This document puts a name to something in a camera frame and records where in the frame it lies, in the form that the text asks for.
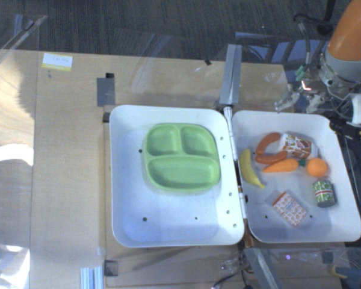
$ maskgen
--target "orange fruit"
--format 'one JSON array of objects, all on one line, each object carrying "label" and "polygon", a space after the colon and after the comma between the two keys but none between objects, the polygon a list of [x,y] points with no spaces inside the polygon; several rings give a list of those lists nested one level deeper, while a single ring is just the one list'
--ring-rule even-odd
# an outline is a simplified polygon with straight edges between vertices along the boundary
[{"label": "orange fruit", "polygon": [[320,158],[312,158],[307,162],[306,170],[311,176],[323,176],[327,171],[327,164]]}]

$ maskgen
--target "box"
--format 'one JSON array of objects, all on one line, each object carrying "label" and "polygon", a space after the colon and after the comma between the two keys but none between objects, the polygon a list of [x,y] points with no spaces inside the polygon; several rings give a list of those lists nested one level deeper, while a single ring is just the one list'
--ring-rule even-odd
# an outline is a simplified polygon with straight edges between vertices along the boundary
[{"label": "box", "polygon": [[[215,139],[220,160],[219,182],[207,190],[175,192],[150,184],[141,153],[144,138],[160,123],[189,123],[205,127]],[[230,245],[244,235],[243,218],[251,233],[264,243],[355,241],[361,219],[336,134],[329,121],[309,114],[239,111],[232,119],[238,155],[254,151],[270,132],[290,133],[312,140],[328,163],[338,202],[320,209],[312,192],[315,178],[299,169],[293,173],[262,173],[261,190],[242,180],[247,202],[239,195],[227,122],[215,110],[122,105],[110,117],[112,227],[127,247]],[[268,149],[277,148],[273,143]],[[303,204],[307,216],[296,227],[273,211],[267,197],[288,190]]]}]

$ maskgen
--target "yellow banana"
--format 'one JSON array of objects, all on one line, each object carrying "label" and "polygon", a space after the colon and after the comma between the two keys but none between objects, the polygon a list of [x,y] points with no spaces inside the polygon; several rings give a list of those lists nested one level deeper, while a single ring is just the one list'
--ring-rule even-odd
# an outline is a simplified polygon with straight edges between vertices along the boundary
[{"label": "yellow banana", "polygon": [[260,188],[265,187],[265,185],[260,182],[257,174],[255,174],[253,168],[251,167],[251,152],[249,149],[243,151],[239,157],[239,169],[241,171],[242,177],[247,183],[256,185]]}]

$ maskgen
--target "brown sausage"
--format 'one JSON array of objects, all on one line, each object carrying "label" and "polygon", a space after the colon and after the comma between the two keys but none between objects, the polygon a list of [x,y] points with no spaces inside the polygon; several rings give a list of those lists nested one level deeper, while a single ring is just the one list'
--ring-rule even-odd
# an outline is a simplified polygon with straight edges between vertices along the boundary
[{"label": "brown sausage", "polygon": [[257,155],[255,157],[255,161],[261,164],[272,165],[276,162],[284,160],[286,157],[288,157],[287,151],[281,151],[274,155]]},{"label": "brown sausage", "polygon": [[258,155],[263,155],[265,153],[266,147],[270,145],[270,143],[275,142],[281,138],[281,134],[278,132],[272,132],[266,135],[258,144],[257,149],[255,152]]}]

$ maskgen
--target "soda can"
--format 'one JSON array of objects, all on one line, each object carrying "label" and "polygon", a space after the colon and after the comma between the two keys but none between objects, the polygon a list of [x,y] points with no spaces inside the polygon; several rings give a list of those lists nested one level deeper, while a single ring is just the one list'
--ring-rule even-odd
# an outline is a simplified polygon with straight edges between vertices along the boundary
[{"label": "soda can", "polygon": [[331,207],[336,203],[332,183],[328,180],[317,181],[313,184],[314,196],[320,208]]}]

